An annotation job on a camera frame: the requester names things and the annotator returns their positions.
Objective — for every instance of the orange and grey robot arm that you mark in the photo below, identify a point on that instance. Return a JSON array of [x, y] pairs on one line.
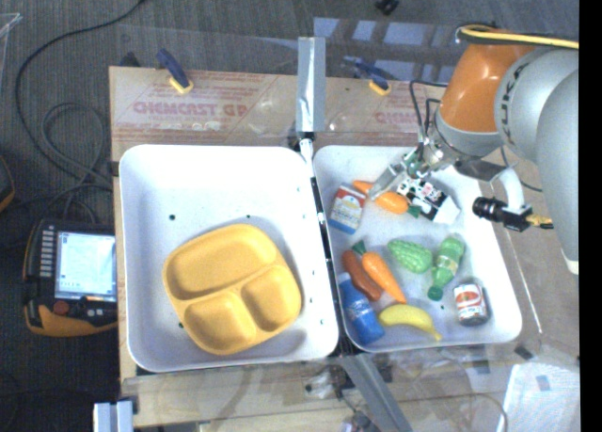
[[536, 105]]

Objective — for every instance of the blue bottle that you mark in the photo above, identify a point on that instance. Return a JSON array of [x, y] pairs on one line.
[[361, 312]]

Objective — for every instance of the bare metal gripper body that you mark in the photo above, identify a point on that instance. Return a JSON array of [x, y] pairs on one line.
[[430, 157]]

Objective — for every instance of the yellow divided plate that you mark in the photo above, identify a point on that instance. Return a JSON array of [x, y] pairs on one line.
[[221, 260]]

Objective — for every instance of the white plastic tray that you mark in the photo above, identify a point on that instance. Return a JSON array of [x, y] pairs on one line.
[[470, 251], [211, 185]]

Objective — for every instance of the green bumpy vegetable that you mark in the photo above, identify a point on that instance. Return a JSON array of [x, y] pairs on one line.
[[410, 256]]

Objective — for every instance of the small orange carrot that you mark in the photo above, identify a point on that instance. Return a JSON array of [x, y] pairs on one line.
[[392, 202]]

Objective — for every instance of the black and white milk carton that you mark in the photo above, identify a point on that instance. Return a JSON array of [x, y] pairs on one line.
[[435, 202]]

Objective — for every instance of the red and white can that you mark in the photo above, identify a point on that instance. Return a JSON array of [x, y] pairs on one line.
[[470, 303]]

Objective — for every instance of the red white and blue carton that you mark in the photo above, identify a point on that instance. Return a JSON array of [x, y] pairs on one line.
[[347, 210]]

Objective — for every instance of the black cylinder on white bracket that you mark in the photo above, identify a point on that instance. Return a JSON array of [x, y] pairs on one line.
[[498, 208]]

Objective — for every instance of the large orange carrot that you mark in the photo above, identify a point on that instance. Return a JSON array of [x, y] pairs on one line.
[[382, 271]]

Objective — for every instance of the brown cardboard board, red print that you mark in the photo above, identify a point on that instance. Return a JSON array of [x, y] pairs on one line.
[[197, 110]]

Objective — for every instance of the brown sausage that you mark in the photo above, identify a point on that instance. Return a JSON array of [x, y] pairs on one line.
[[359, 275]]

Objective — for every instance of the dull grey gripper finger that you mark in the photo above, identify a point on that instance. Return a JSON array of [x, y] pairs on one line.
[[386, 180]]

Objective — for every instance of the yellow banana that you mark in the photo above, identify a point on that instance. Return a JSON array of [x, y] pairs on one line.
[[407, 316]]

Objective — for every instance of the green bottle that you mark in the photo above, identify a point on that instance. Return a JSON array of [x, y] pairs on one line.
[[447, 260]]

